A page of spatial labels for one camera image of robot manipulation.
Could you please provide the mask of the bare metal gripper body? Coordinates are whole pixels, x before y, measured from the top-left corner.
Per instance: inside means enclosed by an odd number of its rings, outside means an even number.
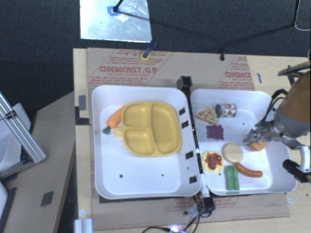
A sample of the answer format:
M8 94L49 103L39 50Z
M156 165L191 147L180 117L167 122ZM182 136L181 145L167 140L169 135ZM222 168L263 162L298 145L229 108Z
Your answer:
M260 121L255 125L255 132L258 137L265 138L265 141L281 141L280 131L274 120Z

